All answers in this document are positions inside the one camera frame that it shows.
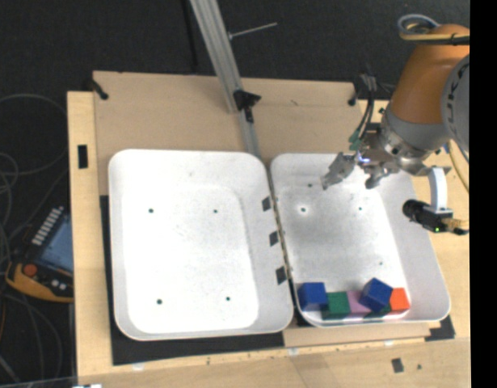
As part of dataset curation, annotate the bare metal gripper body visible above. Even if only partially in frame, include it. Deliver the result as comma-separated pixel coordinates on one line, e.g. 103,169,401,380
356,129,436,176

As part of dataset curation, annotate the white plastic tray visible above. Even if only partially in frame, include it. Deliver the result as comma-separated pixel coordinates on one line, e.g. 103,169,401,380
268,152,453,329
107,148,295,342

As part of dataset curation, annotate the blue cube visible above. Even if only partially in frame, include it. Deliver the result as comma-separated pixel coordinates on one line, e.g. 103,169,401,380
358,277,394,313
297,281,329,312

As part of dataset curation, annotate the orange cube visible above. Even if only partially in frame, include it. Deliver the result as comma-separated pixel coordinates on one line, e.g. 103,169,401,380
388,287,412,313

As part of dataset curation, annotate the pink cube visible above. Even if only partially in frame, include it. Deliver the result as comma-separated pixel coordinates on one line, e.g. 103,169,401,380
346,289,373,319

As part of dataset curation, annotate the green cube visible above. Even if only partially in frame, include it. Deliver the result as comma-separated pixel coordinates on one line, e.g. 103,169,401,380
321,291,352,320

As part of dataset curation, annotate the brown cardboard board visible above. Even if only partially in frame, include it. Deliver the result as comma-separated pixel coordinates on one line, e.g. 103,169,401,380
92,70,443,348

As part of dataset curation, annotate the black cylinder on white bracket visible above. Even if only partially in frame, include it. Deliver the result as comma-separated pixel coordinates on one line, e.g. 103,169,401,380
402,167,455,234

